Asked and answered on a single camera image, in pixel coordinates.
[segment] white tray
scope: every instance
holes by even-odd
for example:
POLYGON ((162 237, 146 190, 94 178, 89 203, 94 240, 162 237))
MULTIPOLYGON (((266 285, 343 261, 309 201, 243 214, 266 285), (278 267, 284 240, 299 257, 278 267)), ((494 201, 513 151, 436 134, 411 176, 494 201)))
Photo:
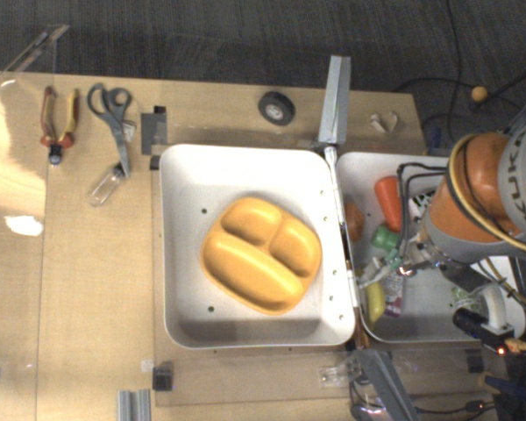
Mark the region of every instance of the white tray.
MULTIPOLYGON (((386 254, 370 244, 374 231, 384 221, 374 194, 374 184, 383 177, 395 175, 399 164, 412 161, 445 167, 447 159, 385 153, 346 153, 339 158, 337 171, 343 197, 353 201, 365 217, 362 239, 352 244, 356 267, 363 267, 374 255, 386 254)), ((423 172, 420 168, 408 168, 403 177, 417 173, 417 170, 423 172)), ((440 179, 436 176, 414 180, 410 185, 410 195, 435 189, 440 179)), ((508 258, 494 258, 494 264, 508 278, 507 282, 515 286, 508 258)), ((398 318, 384 315, 372 327, 366 325, 365 317, 365 327, 377 340, 388 343, 477 341, 466 336, 452 322, 455 308, 451 291, 454 287, 438 269, 424 270, 404 281, 402 314, 398 318)), ((359 300, 365 301, 363 291, 359 292, 359 300)), ((526 328, 524 312, 512 298, 505 298, 505 306, 507 320, 514 326, 515 336, 520 337, 526 328)))
POLYGON ((309 151, 171 146, 160 158, 164 232, 164 307, 169 336, 188 348, 334 346, 353 333, 331 174, 309 151), (244 306, 201 270, 204 236, 236 199, 258 196, 298 217, 318 235, 322 265, 291 311, 268 316, 244 306))

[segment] pliers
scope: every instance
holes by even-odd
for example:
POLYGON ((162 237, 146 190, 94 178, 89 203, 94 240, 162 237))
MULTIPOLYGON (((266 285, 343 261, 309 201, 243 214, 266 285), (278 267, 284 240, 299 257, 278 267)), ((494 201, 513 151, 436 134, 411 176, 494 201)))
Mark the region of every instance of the pliers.
POLYGON ((41 108, 41 144, 49 148, 49 162, 52 165, 59 165, 62 155, 62 148, 70 148, 74 144, 72 133, 76 129, 78 120, 78 90, 74 89, 68 97, 68 121, 62 134, 56 138, 53 125, 53 104, 56 94, 53 87, 45 88, 43 96, 43 107, 41 108))

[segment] clear plastic piece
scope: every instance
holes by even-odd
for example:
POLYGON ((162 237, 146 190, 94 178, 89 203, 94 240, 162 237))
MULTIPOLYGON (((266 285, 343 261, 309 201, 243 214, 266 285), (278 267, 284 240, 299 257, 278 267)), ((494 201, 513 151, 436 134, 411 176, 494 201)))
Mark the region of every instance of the clear plastic piece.
POLYGON ((0 93, 16 82, 19 74, 27 70, 56 40, 64 34, 68 25, 56 25, 46 29, 35 38, 10 64, 0 73, 0 93))
POLYGON ((354 354, 351 354, 335 367, 319 368, 318 373, 319 384, 322 389, 346 389, 351 381, 361 374, 361 370, 356 357, 354 354))
POLYGON ((107 172, 97 186, 89 193, 88 203, 92 207, 101 207, 115 191, 115 189, 124 181, 124 172, 121 164, 107 172))

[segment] scissors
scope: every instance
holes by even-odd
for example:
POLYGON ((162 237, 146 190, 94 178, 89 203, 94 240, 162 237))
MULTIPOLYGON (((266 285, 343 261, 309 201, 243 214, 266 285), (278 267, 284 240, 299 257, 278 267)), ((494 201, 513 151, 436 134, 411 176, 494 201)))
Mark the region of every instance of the scissors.
POLYGON ((115 139, 115 144, 117 145, 119 159, 121 160, 121 168, 123 169, 124 176, 127 178, 131 174, 131 166, 129 164, 129 155, 124 143, 123 117, 130 102, 131 94, 127 89, 115 88, 107 90, 100 82, 94 84, 88 92, 89 110, 105 122, 110 128, 111 134, 113 134, 113 139, 115 139), (101 111, 98 111, 92 103, 92 96, 97 91, 100 93, 99 101, 102 105, 101 111))

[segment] metal bracket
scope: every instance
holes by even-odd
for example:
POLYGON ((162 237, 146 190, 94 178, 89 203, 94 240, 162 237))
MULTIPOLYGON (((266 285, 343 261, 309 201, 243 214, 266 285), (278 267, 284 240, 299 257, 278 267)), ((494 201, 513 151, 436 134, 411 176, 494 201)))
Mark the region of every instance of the metal bracket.
POLYGON ((347 110, 351 85, 351 58, 331 56, 327 74, 318 145, 343 145, 347 137, 347 110))
POLYGON ((140 114, 141 124, 141 153, 152 154, 152 145, 165 145, 167 143, 167 114, 163 106, 154 106, 151 114, 140 114))
POLYGON ((154 391, 171 391, 174 388, 174 364, 165 361, 152 371, 152 388, 154 391))
POLYGON ((121 390, 117 395, 117 421, 150 421, 150 390, 121 390))
POLYGON ((330 169, 331 186, 335 195, 335 205, 347 270, 347 281, 351 292, 352 306, 359 306, 355 276, 352 269, 351 248, 346 231, 343 196, 337 178, 337 148, 343 145, 347 136, 347 111, 351 85, 351 58, 331 56, 327 75, 325 99, 323 100, 322 120, 313 147, 323 156, 330 169))

